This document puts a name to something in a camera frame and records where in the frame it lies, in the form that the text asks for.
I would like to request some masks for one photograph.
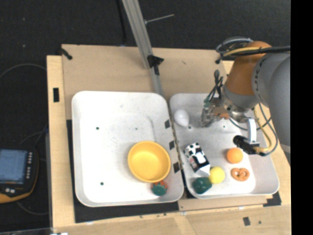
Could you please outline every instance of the pretzel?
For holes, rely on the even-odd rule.
[[[230,174],[238,181],[246,181],[250,176],[250,172],[246,168],[233,168]]]

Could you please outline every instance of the wooden table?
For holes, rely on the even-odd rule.
[[[63,45],[63,48],[66,48],[71,54],[73,51],[79,52],[82,47]],[[87,51],[87,53],[97,54],[87,59],[87,61],[94,62],[95,65],[97,63],[101,64],[103,60],[107,60],[110,63],[110,69],[117,67],[116,70],[118,70],[120,66],[119,62],[125,62],[125,59],[131,58],[131,61],[127,61],[129,69],[132,69],[132,66],[134,66],[134,69],[137,66],[140,67],[139,69],[143,69],[140,66],[139,52],[137,53],[135,47],[115,47],[116,49],[112,49],[112,47],[85,46],[85,48],[82,53],[86,53]],[[117,59],[119,61],[111,62],[111,51],[114,51],[117,56],[121,53],[121,58]],[[186,67],[185,65],[190,64],[192,68],[197,69],[198,67],[199,71],[201,71],[207,66],[208,62],[212,62],[216,58],[213,51],[209,50],[154,48],[154,54],[165,59],[164,64],[162,63],[160,66],[160,73],[167,99],[171,93],[176,93],[175,90],[182,90],[181,86],[175,86],[182,83],[175,76],[178,70],[182,71],[184,69],[183,67]],[[64,66],[68,67],[68,62],[69,60],[64,56],[47,56],[49,157],[51,164],[50,198],[52,206],[51,226],[53,232],[68,232],[69,234],[105,233],[111,235],[291,234],[291,171],[290,165],[280,147],[271,154],[271,157],[280,181],[279,195],[282,201],[281,205],[263,207],[263,204],[272,198],[271,195],[205,201],[199,201],[198,199],[191,200],[183,197],[179,200],[180,208],[176,212],[75,223],[66,126],[67,116],[70,115],[68,102],[71,97],[68,95],[74,93],[74,91],[69,92],[71,89],[68,88],[68,85],[65,86],[65,81],[69,79],[68,77],[65,79],[65,72],[67,71],[64,70]],[[224,69],[225,73],[227,73],[231,65],[232,62],[223,62],[219,65],[219,68]],[[149,77],[150,74],[147,72],[144,76]],[[191,74],[184,74],[184,72],[182,76],[186,79],[189,79],[190,76],[192,77]],[[205,72],[204,74],[198,74],[198,76],[206,79]],[[151,88],[143,88],[142,91],[149,91]],[[206,87],[195,92],[208,91],[209,89]]]

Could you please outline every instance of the device screen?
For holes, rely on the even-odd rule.
[[[0,149],[0,184],[23,184],[27,151]]]

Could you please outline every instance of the robotic arm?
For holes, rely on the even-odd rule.
[[[233,44],[236,39],[228,41]],[[210,94],[206,98],[201,124],[208,127],[226,115],[238,123],[248,123],[251,118],[246,113],[262,103],[269,108],[282,149],[290,153],[290,47],[245,40],[244,48],[221,53],[221,56],[234,53],[237,57],[224,85],[215,73],[216,86],[212,91],[218,91],[219,97]],[[249,154],[252,149],[257,151],[240,137],[235,137],[234,142]]]

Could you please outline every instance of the yellow cable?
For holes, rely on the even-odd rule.
[[[257,120],[257,122],[258,122],[258,125],[260,126],[260,128],[261,128],[261,130],[262,130],[262,132],[263,132],[264,136],[267,138],[267,140],[268,140],[268,142],[269,142],[269,145],[268,145],[268,147],[267,147],[267,148],[262,148],[262,147],[254,147],[254,149],[256,150],[256,152],[264,152],[264,151],[268,151],[268,150],[269,150],[269,148],[270,148],[270,147],[271,147],[271,145],[272,145],[272,141],[270,140],[269,135],[266,133],[265,129],[263,128],[262,124],[260,123],[260,119],[259,119],[259,118],[258,118],[258,116],[257,116],[256,109],[254,109],[254,111],[253,111],[253,112],[254,112],[255,118],[256,118],[256,120]]]
[[[247,51],[247,50],[257,50],[257,49],[260,49],[260,47],[245,47],[245,48],[234,49],[234,50],[231,50],[229,52],[226,52],[225,54],[223,54],[223,56],[227,57],[227,56],[230,56],[230,55],[238,53],[238,52],[243,52],[243,51]]]

